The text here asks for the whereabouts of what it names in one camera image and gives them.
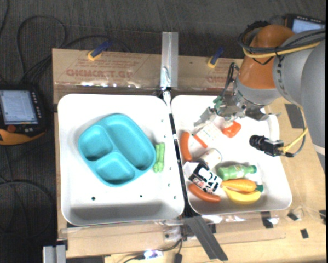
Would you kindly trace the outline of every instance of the green bottle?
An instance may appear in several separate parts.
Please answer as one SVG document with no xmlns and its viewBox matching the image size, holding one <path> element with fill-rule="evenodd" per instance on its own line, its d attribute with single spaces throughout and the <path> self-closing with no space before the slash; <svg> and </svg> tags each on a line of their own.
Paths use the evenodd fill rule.
<svg viewBox="0 0 328 263">
<path fill-rule="evenodd" d="M 247 173 L 256 173 L 256 166 L 245 166 L 242 164 L 230 165 L 229 167 L 220 167 L 217 170 L 217 175 L 223 181 L 229 179 L 243 178 Z"/>
</svg>

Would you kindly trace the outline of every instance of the blue clamp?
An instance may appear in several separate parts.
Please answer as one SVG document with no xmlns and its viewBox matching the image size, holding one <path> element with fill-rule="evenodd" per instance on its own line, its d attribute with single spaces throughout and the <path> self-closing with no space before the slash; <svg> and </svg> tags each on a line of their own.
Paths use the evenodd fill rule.
<svg viewBox="0 0 328 263">
<path fill-rule="evenodd" d="M 88 53 L 88 59 L 91 61 L 95 61 L 102 55 L 102 51 L 106 50 L 113 44 L 113 41 L 105 41 L 102 44 L 100 44 L 97 48 L 90 51 Z"/>
<path fill-rule="evenodd" d="M 211 68 L 215 68 L 217 64 L 217 60 L 222 55 L 222 53 L 223 53 L 223 47 L 219 47 L 217 52 L 211 58 L 209 58 L 208 66 Z"/>
</svg>

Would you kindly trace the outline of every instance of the white tray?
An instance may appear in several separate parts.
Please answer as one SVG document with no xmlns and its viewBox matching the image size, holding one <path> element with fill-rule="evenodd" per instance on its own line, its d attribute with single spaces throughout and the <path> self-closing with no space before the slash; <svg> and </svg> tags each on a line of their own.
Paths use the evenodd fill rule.
<svg viewBox="0 0 328 263">
<path fill-rule="evenodd" d="M 120 187 L 102 183 L 77 147 L 81 133 L 113 113 L 128 115 L 153 144 L 165 143 L 165 167 Z M 155 96 L 70 94 L 58 104 L 61 211 L 74 225 L 174 219 L 184 200 L 166 104 Z"/>
<path fill-rule="evenodd" d="M 208 106 L 213 106 L 212 101 L 214 98 L 216 97 L 195 95 L 179 95 L 173 98 L 171 108 L 178 138 L 183 131 L 192 132 L 194 130 L 194 122 L 199 119 L 199 116 Z M 257 174 L 249 174 L 248 177 L 250 179 L 261 179 L 264 185 L 261 198 L 254 204 L 238 205 L 230 201 L 227 195 L 224 195 L 222 201 L 215 204 L 202 201 L 188 190 L 188 200 L 191 207 L 201 215 L 248 213 L 288 208 L 292 201 L 292 195 L 280 157 L 269 156 L 249 144 L 249 138 L 254 134 L 264 135 L 271 140 L 279 139 L 279 126 L 276 116 L 272 115 L 262 122 L 248 117 L 238 119 L 237 122 L 241 124 L 241 130 L 235 137 L 228 138 L 223 135 L 221 140 L 206 149 L 203 147 L 193 148 L 191 155 L 195 159 L 209 148 L 216 148 L 222 154 L 222 161 L 219 165 L 236 163 L 256 165 Z M 221 127 L 219 123 L 219 120 L 214 121 L 215 125 Z"/>
</svg>

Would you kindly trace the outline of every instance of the banana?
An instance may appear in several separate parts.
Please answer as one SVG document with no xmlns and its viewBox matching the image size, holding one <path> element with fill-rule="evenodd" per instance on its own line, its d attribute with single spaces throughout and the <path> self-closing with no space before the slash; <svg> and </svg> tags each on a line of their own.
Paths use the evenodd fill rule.
<svg viewBox="0 0 328 263">
<path fill-rule="evenodd" d="M 228 189 L 224 186 L 222 188 L 226 192 L 228 198 L 236 204 L 253 204 L 261 197 L 261 192 L 258 190 L 249 193 L 242 193 Z"/>
</svg>

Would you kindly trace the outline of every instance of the blue divided plate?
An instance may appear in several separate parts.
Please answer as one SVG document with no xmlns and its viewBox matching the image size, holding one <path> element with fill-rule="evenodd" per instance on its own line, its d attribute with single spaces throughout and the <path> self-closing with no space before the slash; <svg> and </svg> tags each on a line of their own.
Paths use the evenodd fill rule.
<svg viewBox="0 0 328 263">
<path fill-rule="evenodd" d="M 149 138 L 130 117 L 120 113 L 86 129 L 78 139 L 78 149 L 92 172 L 113 187 L 137 179 L 156 161 Z"/>
</svg>

